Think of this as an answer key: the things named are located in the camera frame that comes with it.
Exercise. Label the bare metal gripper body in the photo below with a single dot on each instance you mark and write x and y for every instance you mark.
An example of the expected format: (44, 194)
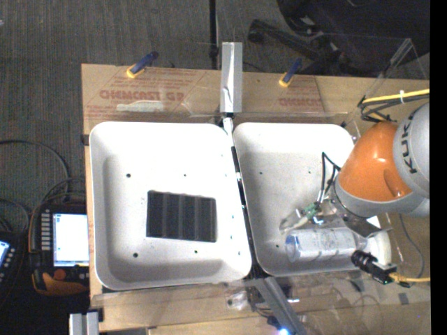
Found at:
(335, 216)

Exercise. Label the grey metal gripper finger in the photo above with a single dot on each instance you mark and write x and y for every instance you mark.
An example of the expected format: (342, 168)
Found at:
(291, 222)

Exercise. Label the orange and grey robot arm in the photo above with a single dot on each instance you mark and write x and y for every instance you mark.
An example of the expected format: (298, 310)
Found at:
(377, 166)

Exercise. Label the clear plastic bottle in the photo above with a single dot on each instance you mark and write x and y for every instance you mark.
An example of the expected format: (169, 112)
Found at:
(321, 244)

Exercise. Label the white plastic tray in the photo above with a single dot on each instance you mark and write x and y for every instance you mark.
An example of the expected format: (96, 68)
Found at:
(283, 159)
(167, 152)

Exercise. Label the black ribbed rectangular pad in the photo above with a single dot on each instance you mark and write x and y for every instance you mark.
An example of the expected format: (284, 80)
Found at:
(181, 216)

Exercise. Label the brown cardboard board red print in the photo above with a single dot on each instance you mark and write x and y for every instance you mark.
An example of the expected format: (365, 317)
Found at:
(146, 89)

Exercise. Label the black cylinder on white bracket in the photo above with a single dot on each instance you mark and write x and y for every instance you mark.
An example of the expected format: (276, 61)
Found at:
(370, 262)

